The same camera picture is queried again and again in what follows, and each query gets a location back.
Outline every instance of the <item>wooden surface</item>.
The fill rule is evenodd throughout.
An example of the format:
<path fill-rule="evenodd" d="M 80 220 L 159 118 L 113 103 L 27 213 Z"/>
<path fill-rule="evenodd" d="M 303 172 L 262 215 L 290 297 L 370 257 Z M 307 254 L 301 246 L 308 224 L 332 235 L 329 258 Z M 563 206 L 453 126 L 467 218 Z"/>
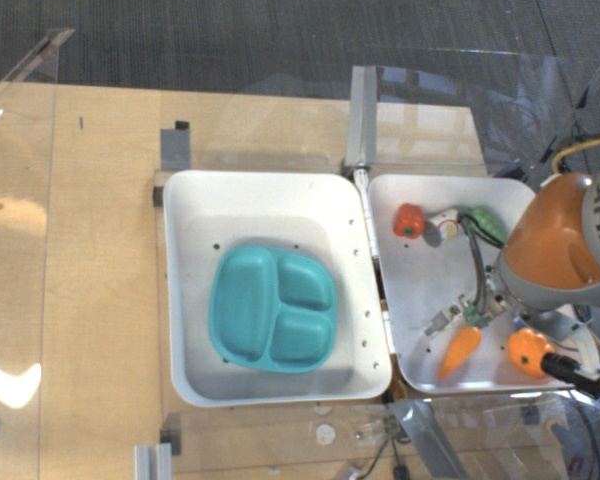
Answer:
<path fill-rule="evenodd" d="M 21 105 L 34 102 L 29 94 Z M 131 478 L 133 447 L 156 444 L 163 402 L 187 409 L 177 399 L 163 400 L 161 393 L 169 374 L 161 368 L 160 350 L 162 346 L 164 355 L 168 347 L 159 335 L 156 214 L 151 201 L 160 128 L 172 127 L 176 119 L 189 120 L 197 164 L 233 168 L 247 160 L 254 167 L 267 162 L 289 167 L 300 154 L 310 165 L 328 171 L 337 169 L 344 154 L 347 111 L 346 102 L 58 87 L 44 319 L 39 315 L 37 324 L 29 324 L 34 327 L 30 334 L 41 335 L 42 341 L 32 345 L 21 340 L 28 347 L 24 355 L 37 357 L 42 365 L 40 411 L 34 398 L 18 413 L 19 421 L 29 422 L 24 425 L 29 433 L 10 424 L 10 412 L 0 416 L 0 478 L 35 478 L 38 457 L 31 450 L 38 444 L 39 476 L 44 480 Z M 383 112 L 396 125 L 398 114 L 407 111 L 396 107 Z M 473 160 L 453 172 L 484 174 L 466 111 L 454 112 L 459 135 L 445 147 Z M 393 126 L 390 135 L 395 138 L 400 131 L 409 129 Z M 15 264 L 21 258 L 18 252 L 12 254 Z M 0 336 L 10 335 L 10 325 L 10 320 L 0 319 Z M 42 325 L 41 333 L 36 325 Z M 18 343 L 8 340 L 2 346 L 9 353 L 18 349 Z M 12 366 L 12 371 L 21 372 L 25 363 Z M 248 432 L 243 435 L 249 439 Z M 543 446 L 552 451 L 534 448 L 528 453 L 555 455 L 555 448 Z M 428 478 L 420 459 L 409 453 L 412 478 Z M 372 455 L 373 450 L 367 450 L 356 460 L 362 465 Z M 392 464 L 383 459 L 376 477 L 385 478 Z M 344 467 L 344 462 L 327 461 L 239 474 L 182 473 L 177 478 L 334 478 Z"/>

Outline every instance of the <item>wooden table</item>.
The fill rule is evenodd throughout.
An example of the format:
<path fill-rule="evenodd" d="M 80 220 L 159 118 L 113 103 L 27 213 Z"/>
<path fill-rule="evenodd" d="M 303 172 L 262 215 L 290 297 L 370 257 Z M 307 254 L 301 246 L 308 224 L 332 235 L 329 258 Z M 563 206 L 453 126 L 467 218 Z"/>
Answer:
<path fill-rule="evenodd" d="M 32 84 L 22 92 L 21 105 L 35 105 L 35 94 Z M 466 109 L 444 112 L 389 104 L 380 109 L 379 132 L 389 155 L 410 150 L 423 159 L 438 155 L 441 163 L 460 157 L 465 165 L 450 166 L 447 172 L 484 175 L 470 118 Z M 257 165 L 300 154 L 335 171 L 345 151 L 348 103 L 58 86 L 39 343 L 40 414 L 36 398 L 28 409 L 31 432 L 21 434 L 10 431 L 11 413 L 0 416 L 5 436 L 0 478 L 32 478 L 38 457 L 30 450 L 38 442 L 38 430 L 39 476 L 44 480 L 131 478 L 133 447 L 158 440 L 161 375 L 168 373 L 160 362 L 151 195 L 159 168 L 159 131 L 172 128 L 176 119 L 191 124 L 194 163 L 222 162 L 231 169 L 245 159 Z M 423 124 L 420 135 L 406 126 L 414 119 Z M 435 130 L 436 122 L 443 123 L 446 134 Z M 433 151 L 432 141 L 440 141 Z M 411 171 L 439 169 L 414 165 Z M 19 258 L 17 251 L 13 254 L 15 264 Z M 9 320 L 0 319 L 1 325 L 10 325 Z M 0 327 L 0 335 L 8 334 L 7 327 Z M 543 464 L 547 457 L 561 460 L 555 447 L 526 450 Z M 409 454 L 412 478 L 428 478 L 420 459 Z M 322 462 L 177 478 L 323 479 L 335 478 L 344 466 Z M 392 467 L 390 458 L 380 461 L 376 478 L 389 478 Z M 560 477 L 547 471 L 529 478 Z"/>

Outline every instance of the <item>teal divided plate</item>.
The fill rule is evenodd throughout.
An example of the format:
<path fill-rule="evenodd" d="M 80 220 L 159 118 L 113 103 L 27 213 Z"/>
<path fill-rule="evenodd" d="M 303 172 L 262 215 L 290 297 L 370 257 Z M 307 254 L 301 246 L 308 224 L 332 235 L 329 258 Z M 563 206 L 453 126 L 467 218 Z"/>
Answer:
<path fill-rule="evenodd" d="M 209 335 L 226 360 L 300 373 L 333 349 L 337 300 L 318 261 L 275 247 L 240 246 L 220 260 L 209 306 Z"/>

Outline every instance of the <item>white tray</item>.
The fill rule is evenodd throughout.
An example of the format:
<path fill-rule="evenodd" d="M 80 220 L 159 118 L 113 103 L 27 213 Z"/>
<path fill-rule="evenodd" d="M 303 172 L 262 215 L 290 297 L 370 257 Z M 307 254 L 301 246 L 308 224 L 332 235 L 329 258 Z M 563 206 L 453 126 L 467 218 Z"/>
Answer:
<path fill-rule="evenodd" d="M 422 237 L 409 240 L 393 233 L 395 215 L 404 203 L 420 206 L 425 216 L 457 205 L 485 206 L 511 232 L 533 197 L 533 191 L 522 183 L 492 178 L 383 175 L 371 183 L 370 200 L 398 362 L 405 380 L 415 388 L 435 394 L 564 388 L 565 384 L 550 377 L 535 381 L 509 362 L 505 346 L 514 326 L 508 315 L 483 329 L 482 343 L 465 364 L 438 379 L 448 345 L 464 322 L 456 319 L 432 340 L 424 329 L 440 309 L 456 302 L 458 295 L 469 297 L 475 292 L 468 240 L 457 237 L 434 248 Z M 484 242 L 480 248 L 485 265 L 492 263 L 497 249 Z"/>
<path fill-rule="evenodd" d="M 371 398 L 391 363 L 358 192 L 335 175 L 188 171 L 165 187 L 174 386 L 203 407 Z M 311 256 L 338 296 L 333 352 L 303 374 L 223 362 L 209 339 L 208 309 L 222 255 L 242 244 Z"/>

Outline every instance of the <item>teal plate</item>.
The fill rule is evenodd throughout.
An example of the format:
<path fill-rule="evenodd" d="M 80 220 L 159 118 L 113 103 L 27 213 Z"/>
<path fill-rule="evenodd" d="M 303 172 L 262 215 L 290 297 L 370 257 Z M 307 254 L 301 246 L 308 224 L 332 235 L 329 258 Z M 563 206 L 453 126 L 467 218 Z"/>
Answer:
<path fill-rule="evenodd" d="M 321 263 L 284 249 L 240 246 L 216 271 L 209 336 L 234 364 L 307 372 L 331 354 L 336 313 L 333 278 Z"/>

